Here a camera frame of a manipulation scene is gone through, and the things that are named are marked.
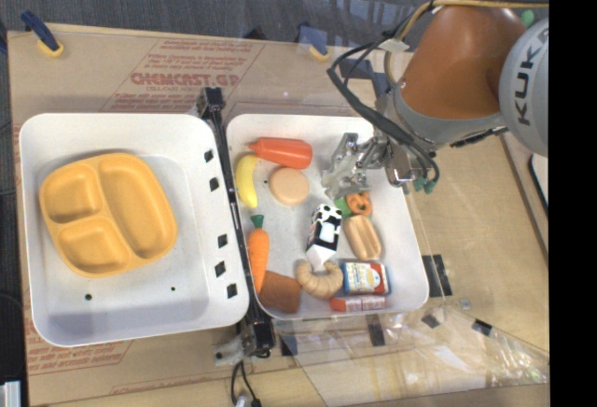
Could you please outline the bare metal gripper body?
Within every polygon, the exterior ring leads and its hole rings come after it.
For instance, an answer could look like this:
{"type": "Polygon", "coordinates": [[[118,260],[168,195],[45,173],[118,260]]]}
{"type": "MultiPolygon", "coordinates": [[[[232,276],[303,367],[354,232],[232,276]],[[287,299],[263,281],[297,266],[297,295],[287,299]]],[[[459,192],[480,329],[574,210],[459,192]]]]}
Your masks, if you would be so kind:
{"type": "Polygon", "coordinates": [[[426,153],[415,147],[399,144],[389,136],[377,134],[357,149],[357,167],[363,170],[383,169],[393,187],[434,187],[437,165],[426,153]]]}

